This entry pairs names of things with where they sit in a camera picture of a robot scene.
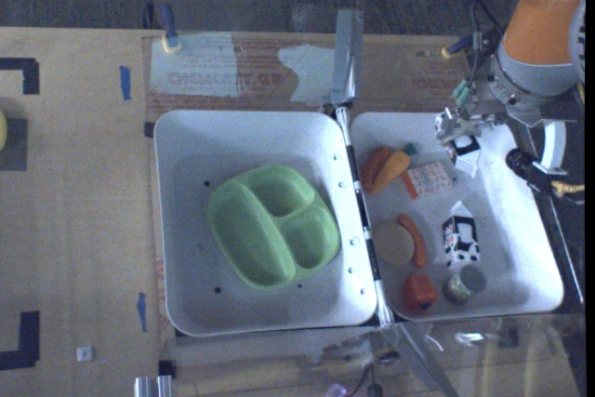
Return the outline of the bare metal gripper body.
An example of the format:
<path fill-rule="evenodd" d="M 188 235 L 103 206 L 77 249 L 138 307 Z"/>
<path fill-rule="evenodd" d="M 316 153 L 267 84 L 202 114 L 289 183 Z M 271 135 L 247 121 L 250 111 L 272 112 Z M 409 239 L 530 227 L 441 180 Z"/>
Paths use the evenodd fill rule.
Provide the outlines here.
<path fill-rule="evenodd" d="M 488 81 L 463 80 L 457 87 L 458 122 L 465 128 L 492 128 L 504 125 L 509 117 Z"/>

